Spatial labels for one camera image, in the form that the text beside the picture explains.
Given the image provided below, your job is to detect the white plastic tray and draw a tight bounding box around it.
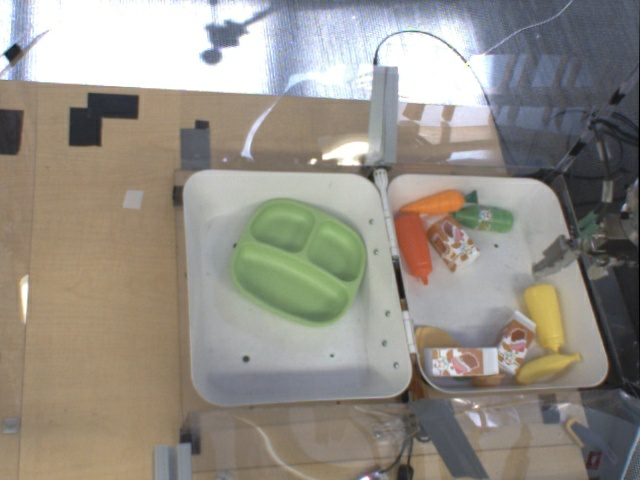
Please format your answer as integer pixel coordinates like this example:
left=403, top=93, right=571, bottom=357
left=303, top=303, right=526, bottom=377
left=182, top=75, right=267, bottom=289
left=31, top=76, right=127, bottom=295
left=181, top=168, right=414, bottom=409
left=386, top=173, right=611, bottom=395

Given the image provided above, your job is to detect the orange squeeze bottle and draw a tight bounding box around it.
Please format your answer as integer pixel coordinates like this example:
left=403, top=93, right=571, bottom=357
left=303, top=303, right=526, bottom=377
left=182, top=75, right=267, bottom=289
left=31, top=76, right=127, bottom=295
left=393, top=211, right=434, bottom=286

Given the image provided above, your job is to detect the orange carrot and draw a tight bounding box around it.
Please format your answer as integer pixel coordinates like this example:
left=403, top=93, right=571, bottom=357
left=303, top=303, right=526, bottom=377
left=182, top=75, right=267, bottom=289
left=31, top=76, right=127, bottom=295
left=398, top=189, right=480, bottom=216

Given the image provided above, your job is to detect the yellow banana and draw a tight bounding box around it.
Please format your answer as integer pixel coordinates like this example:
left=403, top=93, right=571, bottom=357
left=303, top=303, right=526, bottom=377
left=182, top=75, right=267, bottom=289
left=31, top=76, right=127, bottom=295
left=515, top=351, right=583, bottom=386

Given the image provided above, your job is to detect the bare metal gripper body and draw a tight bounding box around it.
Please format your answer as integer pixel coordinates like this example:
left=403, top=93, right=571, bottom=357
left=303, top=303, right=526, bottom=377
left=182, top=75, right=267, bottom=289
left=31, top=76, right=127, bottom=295
left=574, top=177, right=640, bottom=270

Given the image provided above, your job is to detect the tan round biscuit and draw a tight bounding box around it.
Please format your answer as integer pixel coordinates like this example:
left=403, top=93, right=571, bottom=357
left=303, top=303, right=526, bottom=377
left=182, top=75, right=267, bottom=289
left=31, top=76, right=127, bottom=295
left=414, top=324, right=464, bottom=364

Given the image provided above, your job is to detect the thin black and white rod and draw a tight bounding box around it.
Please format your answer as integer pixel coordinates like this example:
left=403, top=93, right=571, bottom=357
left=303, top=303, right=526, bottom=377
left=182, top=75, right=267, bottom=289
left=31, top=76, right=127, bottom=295
left=372, top=168, right=418, bottom=355

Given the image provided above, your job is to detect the green divided plate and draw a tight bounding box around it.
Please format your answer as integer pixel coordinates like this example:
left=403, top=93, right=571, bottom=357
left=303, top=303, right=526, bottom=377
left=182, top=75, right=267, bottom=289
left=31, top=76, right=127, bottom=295
left=229, top=197, right=369, bottom=328

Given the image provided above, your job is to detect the green bottle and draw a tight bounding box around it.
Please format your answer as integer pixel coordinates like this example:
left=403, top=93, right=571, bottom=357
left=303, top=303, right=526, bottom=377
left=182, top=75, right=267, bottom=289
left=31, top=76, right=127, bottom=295
left=453, top=204, right=515, bottom=234

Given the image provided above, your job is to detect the yellow squeeze bottle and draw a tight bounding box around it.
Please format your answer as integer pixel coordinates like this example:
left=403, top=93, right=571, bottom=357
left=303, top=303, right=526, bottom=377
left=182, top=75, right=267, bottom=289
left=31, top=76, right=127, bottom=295
left=523, top=283, right=566, bottom=353

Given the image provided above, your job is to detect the pale wooden board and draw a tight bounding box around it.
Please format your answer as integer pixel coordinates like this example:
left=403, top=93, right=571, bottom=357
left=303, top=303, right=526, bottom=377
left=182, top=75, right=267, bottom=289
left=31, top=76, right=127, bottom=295
left=0, top=79, right=619, bottom=480

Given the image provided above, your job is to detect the brown and white carton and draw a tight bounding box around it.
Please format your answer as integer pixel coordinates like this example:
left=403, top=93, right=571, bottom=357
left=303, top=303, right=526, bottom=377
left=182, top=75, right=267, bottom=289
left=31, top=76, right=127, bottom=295
left=425, top=214, right=481, bottom=274
left=495, top=310, right=538, bottom=377
left=422, top=346, right=501, bottom=379

